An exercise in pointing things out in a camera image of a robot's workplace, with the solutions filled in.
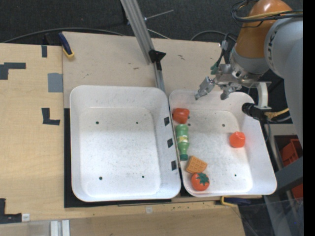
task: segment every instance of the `gray tape square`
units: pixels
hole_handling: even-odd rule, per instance
[[[63,92],[63,75],[60,73],[48,74],[48,92]]]

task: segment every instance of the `black bracket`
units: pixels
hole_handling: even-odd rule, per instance
[[[5,214],[5,199],[0,199],[0,224],[22,222],[22,214]]]
[[[166,55],[166,53],[163,52],[159,52],[156,50],[150,50],[149,51],[149,56],[151,59],[152,63],[156,63],[157,64],[157,70],[162,71],[162,66],[161,66],[161,59],[164,58],[164,56]]]

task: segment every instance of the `table surface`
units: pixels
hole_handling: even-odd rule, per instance
[[[86,76],[88,73],[82,67],[90,64],[90,71],[97,71],[101,66],[107,74],[111,72],[101,85],[155,86],[154,71],[147,69],[149,65],[145,63],[134,37],[73,32],[65,35],[75,52],[73,60],[68,60],[59,46],[47,46],[48,56],[43,58],[39,45],[0,44],[0,64],[26,63],[26,69],[9,69],[8,80],[0,80],[0,197],[6,198],[5,213],[29,213],[32,221],[38,221],[145,214],[148,206],[152,207],[153,213],[214,208],[218,216],[222,208],[227,209],[215,204],[213,200],[218,197],[199,199],[180,196],[172,199],[171,203],[163,204],[63,207],[63,109],[68,104],[67,95],[71,88],[82,83],[83,77],[89,77],[84,83],[86,85],[98,83],[93,78],[100,78],[98,73]],[[95,49],[84,45],[86,37],[97,43],[105,40],[106,48],[98,50],[96,55]],[[168,39],[153,39],[153,43],[158,51],[167,53],[162,60],[162,68],[168,95],[175,89],[197,90],[221,52],[217,43]],[[122,45],[126,49],[120,49],[118,54],[117,48]],[[106,51],[106,56],[101,55],[103,51]],[[73,74],[75,68],[80,73]],[[63,74],[64,93],[48,91],[49,73]],[[60,124],[43,124],[42,108],[50,108],[50,118],[60,119]],[[239,216],[229,217],[230,223],[231,219],[242,228]]]

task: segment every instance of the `waffle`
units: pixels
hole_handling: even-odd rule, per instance
[[[187,163],[186,171],[189,173],[203,172],[207,168],[208,164],[195,156],[191,156]]]

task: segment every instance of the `tray with toy food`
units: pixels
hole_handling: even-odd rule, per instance
[[[181,89],[169,96],[185,189],[195,197],[269,195],[277,187],[259,121],[242,112],[253,99],[212,91],[199,98]]]

